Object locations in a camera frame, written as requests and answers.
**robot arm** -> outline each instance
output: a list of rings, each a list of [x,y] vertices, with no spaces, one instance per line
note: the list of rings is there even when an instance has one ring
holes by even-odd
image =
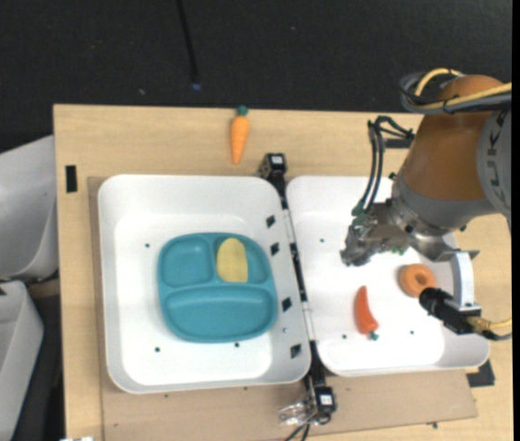
[[[436,100],[423,97],[425,87],[437,76],[450,80]],[[448,234],[462,230],[475,217],[493,213],[503,214],[511,227],[511,92],[511,84],[448,69],[403,79],[403,105],[425,116],[394,178],[391,197],[384,203],[373,202],[378,174],[352,211],[355,218],[341,252],[344,263],[362,266],[373,254],[402,252],[411,246],[434,262],[450,261],[458,269],[459,261],[477,252],[453,248]],[[388,119],[369,123],[373,158],[379,157],[371,179],[375,170],[381,170],[384,121]],[[471,278],[457,276],[454,296],[437,291],[422,293],[424,308],[458,334],[484,332],[491,337],[480,306],[474,303]]]

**black screw hole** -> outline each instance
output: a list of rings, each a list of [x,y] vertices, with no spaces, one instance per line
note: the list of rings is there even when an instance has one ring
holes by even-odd
[[[282,311],[286,312],[286,311],[288,311],[288,309],[291,308],[291,306],[293,305],[293,302],[290,298],[286,298],[281,302],[281,305],[282,305]]]
[[[290,358],[294,359],[300,354],[301,345],[294,345],[290,348]]]

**wooden board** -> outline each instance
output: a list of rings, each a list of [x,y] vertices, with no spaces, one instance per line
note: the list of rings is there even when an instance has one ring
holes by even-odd
[[[181,392],[167,398],[163,395],[164,399],[157,402],[160,404],[138,408],[129,402],[129,398],[160,397],[130,396],[116,389],[103,377],[97,351],[99,320],[91,253],[89,177],[123,173],[250,175],[267,152],[285,153],[290,177],[367,174],[370,157],[366,123],[377,114],[253,110],[249,115],[252,132],[243,161],[238,166],[231,164],[229,153],[227,132],[232,116],[230,109],[213,108],[55,107],[68,436],[94,435],[97,439],[106,436],[109,441],[132,438],[136,433],[143,439],[148,439],[148,433],[155,433],[157,437],[152,439],[159,439],[161,434],[167,433],[168,439],[175,439],[181,438],[181,433],[193,435],[188,430],[195,429],[193,425],[196,425],[202,430],[200,433],[205,433],[203,437],[209,439],[206,436],[219,423],[220,414],[225,418],[219,424],[232,424],[229,431],[239,436],[237,439],[286,437],[288,434],[287,430],[274,431],[274,409],[290,402],[291,395],[297,393],[295,388],[219,390],[212,404],[200,399],[202,391],[194,392],[198,393],[195,400],[201,402],[189,399],[192,393]],[[410,114],[392,116],[408,128],[416,128],[420,119]],[[388,151],[385,173],[396,171],[404,155],[405,151]],[[70,172],[71,167],[75,169],[77,181],[76,190],[69,192],[66,172]],[[477,221],[478,225],[471,225],[463,234],[465,242],[469,239],[473,244],[458,240],[463,248],[481,249],[474,263],[478,300],[487,309],[488,316],[499,320],[509,316],[511,310],[509,235],[499,218]],[[471,406],[474,409],[471,405],[473,396],[480,417],[442,424],[434,434],[448,437],[438,439],[487,436],[509,439],[513,432],[511,342],[492,346],[492,363],[497,385],[474,390],[472,395],[465,388],[464,399],[459,396],[466,383],[461,371],[457,371],[450,381],[435,379],[442,377],[441,373],[417,374],[409,380],[393,375],[383,382],[371,377],[361,378],[356,387],[348,386],[347,379],[331,378],[340,405],[346,408],[336,413],[334,422],[311,433],[318,435],[473,416],[475,410],[470,410]],[[417,392],[420,398],[411,398],[410,391]],[[374,392],[374,399],[365,395]],[[227,402],[231,400],[235,401],[233,405]],[[429,407],[437,417],[421,417],[421,407]],[[395,428],[391,433],[399,436],[397,439],[401,436],[413,439],[429,435],[430,429],[419,425]],[[364,433],[353,433],[328,435],[323,439],[389,439],[390,434],[389,430],[377,430],[363,436]]]

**black cord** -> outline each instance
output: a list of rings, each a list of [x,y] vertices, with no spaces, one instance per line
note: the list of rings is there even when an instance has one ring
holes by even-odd
[[[305,429],[305,432],[303,433],[303,438],[300,441],[304,441],[305,439],[307,439],[310,427],[311,427],[311,420],[308,420],[306,424],[302,424],[295,431],[293,431],[292,434],[287,439],[285,439],[285,441],[292,441],[295,438],[295,436],[301,432],[301,430],[303,428]]]
[[[175,0],[176,8],[178,10],[178,16],[180,18],[180,25],[183,30],[183,36],[185,37],[185,44],[187,46],[188,60],[190,62],[190,79],[194,85],[200,85],[200,75],[198,73],[197,57],[195,56],[195,48],[193,40],[190,36],[190,29],[188,27],[187,12],[183,0]]]
[[[404,76],[399,81],[399,91],[402,94],[402,97],[410,99],[415,105],[429,105],[430,103],[435,103],[440,101],[436,98],[430,96],[416,95],[412,89],[417,86],[419,81],[424,78],[427,72],[419,72],[419,73],[411,73],[409,75]],[[457,78],[458,75],[455,73],[441,73],[437,75],[435,78],[442,78],[443,82],[447,80],[452,80]]]
[[[393,118],[391,118],[390,116],[379,116],[377,118],[377,121],[376,121],[376,124],[377,126],[379,126],[379,128],[381,130],[384,130],[380,124],[383,123],[383,122],[387,122],[389,123],[389,125],[395,129],[396,131],[398,131],[400,134],[403,134],[405,137],[412,137],[413,136],[413,130],[409,129],[405,129],[403,127],[401,127]]]
[[[369,129],[371,129],[371,124],[372,123],[369,121],[368,122],[368,128]],[[368,176],[367,188],[364,191],[364,195],[362,196],[362,198],[358,202],[358,205],[366,204],[367,198],[368,198],[368,194],[370,193],[370,189],[372,188],[372,184],[374,183],[375,172],[377,170],[377,151],[378,151],[378,149],[377,149],[377,140],[376,140],[376,137],[374,135],[370,135],[370,145],[372,146],[372,162],[370,163],[370,175]]]
[[[323,426],[324,424],[328,424],[332,421],[332,416],[329,413],[326,413],[319,418],[315,416],[314,419],[318,424]]]
[[[391,136],[401,137],[403,139],[405,138],[405,134],[395,132],[394,130],[385,129],[385,128],[379,128],[379,130],[380,130],[380,132],[385,132],[387,134],[390,134]]]
[[[484,332],[482,332],[482,335],[485,338],[488,338],[489,340],[493,340],[495,342],[501,342],[504,340],[510,340],[513,337],[514,333],[510,332],[508,334],[496,334],[495,332],[493,332],[491,330],[485,330]]]
[[[364,211],[366,213],[368,213],[370,211],[370,209],[372,208],[375,197],[377,196],[377,193],[379,192],[380,179],[382,178],[382,164],[383,164],[384,152],[385,152],[384,141],[382,139],[382,134],[380,133],[380,130],[378,127],[374,128],[374,135],[377,139],[378,169],[377,169],[377,177],[376,177],[376,180],[374,183],[374,187],[372,189],[372,195],[370,196],[370,201],[368,202],[367,206],[364,209]]]

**yellow cable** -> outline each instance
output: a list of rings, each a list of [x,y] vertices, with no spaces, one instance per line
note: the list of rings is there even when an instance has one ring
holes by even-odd
[[[513,318],[509,318],[507,320],[503,320],[501,322],[495,322],[490,325],[491,330],[494,330],[495,328],[504,328],[504,327],[510,327],[513,326]]]
[[[419,96],[424,91],[424,88],[429,83],[429,81],[440,74],[455,74],[457,76],[463,75],[463,73],[456,71],[456,70],[452,70],[452,69],[446,69],[446,68],[434,69],[434,70],[426,73],[422,77],[422,79],[419,81],[419,83],[417,84],[417,86],[415,88],[414,94]],[[476,92],[471,95],[458,96],[458,97],[450,98],[445,101],[437,101],[435,103],[421,105],[418,107],[418,110],[425,111],[425,110],[433,110],[433,109],[438,109],[438,108],[453,107],[453,106],[457,106],[461,103],[467,103],[469,101],[474,101],[474,100],[481,99],[481,98],[488,97],[488,96],[502,95],[502,94],[512,92],[512,91],[513,91],[513,84],[510,82],[508,84],[495,86],[493,88],[489,88],[487,90],[482,90],[480,92]]]
[[[456,76],[461,76],[462,72],[459,72],[458,70],[444,69],[444,68],[431,70],[428,73],[426,73],[422,77],[422,79],[419,81],[419,84],[417,84],[417,87],[415,88],[414,93],[417,96],[419,96],[424,91],[425,86],[429,83],[430,80],[437,77],[438,75],[443,75],[443,74],[453,74]]]

